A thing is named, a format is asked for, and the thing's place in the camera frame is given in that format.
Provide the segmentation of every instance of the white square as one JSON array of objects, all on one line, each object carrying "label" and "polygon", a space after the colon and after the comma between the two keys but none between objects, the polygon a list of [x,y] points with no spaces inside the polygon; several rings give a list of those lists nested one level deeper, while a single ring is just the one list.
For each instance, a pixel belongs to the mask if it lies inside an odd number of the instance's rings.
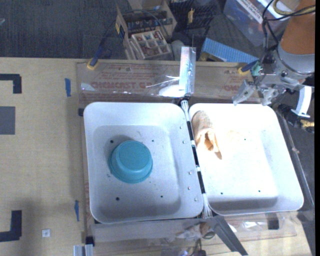
[{"label": "white square", "polygon": [[48,238],[48,237],[50,237],[50,228],[42,229],[42,237],[43,237],[43,238]]}]

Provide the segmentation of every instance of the blue lid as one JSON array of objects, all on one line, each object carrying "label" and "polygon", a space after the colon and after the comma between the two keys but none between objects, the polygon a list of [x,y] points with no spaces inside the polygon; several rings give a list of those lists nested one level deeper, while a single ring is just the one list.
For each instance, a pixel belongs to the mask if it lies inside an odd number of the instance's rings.
[{"label": "blue lid", "polygon": [[149,149],[144,144],[127,140],[112,151],[108,164],[111,173],[117,179],[133,184],[149,177],[153,160]]}]

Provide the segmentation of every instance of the blue tape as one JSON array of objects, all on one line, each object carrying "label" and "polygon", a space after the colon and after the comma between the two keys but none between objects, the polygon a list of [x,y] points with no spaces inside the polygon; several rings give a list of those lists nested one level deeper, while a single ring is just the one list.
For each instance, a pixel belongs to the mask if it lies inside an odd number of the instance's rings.
[{"label": "blue tape", "polygon": [[74,211],[75,211],[75,215],[76,215],[76,221],[79,222],[79,201],[75,200],[74,202]]},{"label": "blue tape", "polygon": [[71,97],[71,81],[70,81],[70,79],[65,78],[64,82],[65,82],[66,96]]}]

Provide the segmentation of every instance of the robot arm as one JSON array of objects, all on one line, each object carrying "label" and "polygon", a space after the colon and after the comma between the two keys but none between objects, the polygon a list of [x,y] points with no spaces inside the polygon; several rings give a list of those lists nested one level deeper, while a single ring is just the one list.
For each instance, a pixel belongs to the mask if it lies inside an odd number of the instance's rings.
[{"label": "robot arm", "polygon": [[235,105],[247,100],[255,90],[264,106],[274,104],[278,96],[287,91],[299,91],[296,109],[281,106],[279,110],[281,114],[284,109],[291,111],[289,116],[293,119],[294,116],[296,119],[309,118],[307,110],[314,85],[305,85],[304,82],[315,73],[316,14],[315,11],[308,12],[315,4],[315,0],[300,1],[296,11],[306,13],[290,18],[280,42],[261,58],[258,74],[253,76],[254,82],[244,81],[238,94],[232,98]]}]

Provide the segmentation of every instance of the plastic box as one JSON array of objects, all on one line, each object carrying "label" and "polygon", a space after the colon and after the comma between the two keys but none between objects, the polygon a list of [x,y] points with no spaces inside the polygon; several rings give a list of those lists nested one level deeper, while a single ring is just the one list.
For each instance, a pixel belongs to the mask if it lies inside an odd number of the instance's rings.
[{"label": "plastic box", "polygon": [[171,47],[160,30],[133,34],[131,38],[139,60],[172,60]]},{"label": "plastic box", "polygon": [[[254,46],[258,47],[264,42],[262,13],[269,2],[269,0],[226,0],[223,13]],[[291,11],[280,1],[278,2],[277,7],[282,11]],[[265,16],[268,19],[281,17],[280,14],[275,12],[272,4],[265,13]],[[287,18],[284,20],[269,21],[271,29],[278,40],[285,30],[288,20],[289,19]],[[270,38],[271,34],[267,27],[266,29]]]}]

